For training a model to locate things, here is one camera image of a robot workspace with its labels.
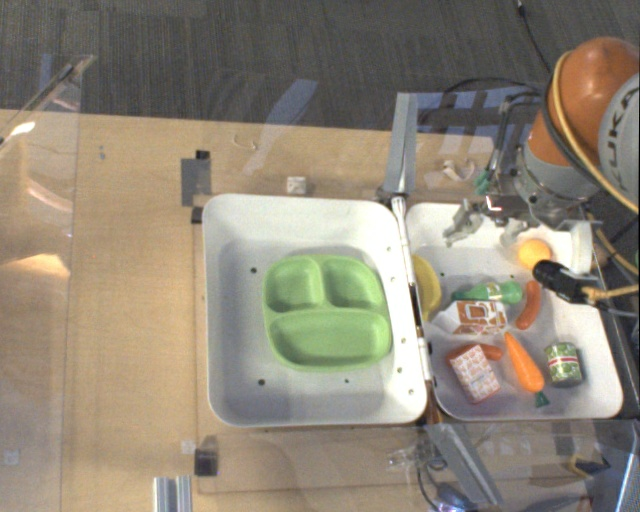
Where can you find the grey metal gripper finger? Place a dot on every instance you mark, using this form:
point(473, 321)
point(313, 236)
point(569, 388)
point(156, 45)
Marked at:
point(512, 231)
point(462, 222)

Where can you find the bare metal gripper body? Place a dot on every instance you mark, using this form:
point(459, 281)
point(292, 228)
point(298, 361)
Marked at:
point(547, 212)

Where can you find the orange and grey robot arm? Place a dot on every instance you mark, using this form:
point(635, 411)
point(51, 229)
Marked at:
point(590, 85)

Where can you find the orange round fruit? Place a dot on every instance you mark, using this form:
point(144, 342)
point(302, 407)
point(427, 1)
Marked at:
point(531, 252)

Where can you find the green bottle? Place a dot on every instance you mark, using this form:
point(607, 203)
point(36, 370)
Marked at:
point(487, 292)

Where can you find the yellow banana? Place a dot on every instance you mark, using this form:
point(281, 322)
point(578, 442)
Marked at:
point(429, 287)

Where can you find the orange sausage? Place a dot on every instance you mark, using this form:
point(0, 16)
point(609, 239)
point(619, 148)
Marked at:
point(494, 352)
point(530, 307)

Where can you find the white and orange carton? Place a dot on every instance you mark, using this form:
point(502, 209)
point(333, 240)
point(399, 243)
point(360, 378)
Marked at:
point(475, 320)

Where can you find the orange carrot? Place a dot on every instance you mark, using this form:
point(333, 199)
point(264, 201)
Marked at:
point(522, 367)

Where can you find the green can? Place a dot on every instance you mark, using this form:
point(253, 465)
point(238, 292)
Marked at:
point(564, 364)

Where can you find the orange patterned box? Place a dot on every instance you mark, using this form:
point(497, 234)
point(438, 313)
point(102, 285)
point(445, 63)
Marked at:
point(474, 374)

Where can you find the small white cube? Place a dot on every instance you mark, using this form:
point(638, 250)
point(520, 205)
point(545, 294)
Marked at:
point(296, 185)

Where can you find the green divided plate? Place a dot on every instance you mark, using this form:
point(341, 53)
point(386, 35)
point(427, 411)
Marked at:
point(327, 335)

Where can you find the white plastic tray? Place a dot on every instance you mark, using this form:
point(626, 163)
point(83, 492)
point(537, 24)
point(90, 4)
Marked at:
point(570, 405)
point(240, 310)

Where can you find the black cylinder on white bracket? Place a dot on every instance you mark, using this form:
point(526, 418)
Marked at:
point(555, 277)

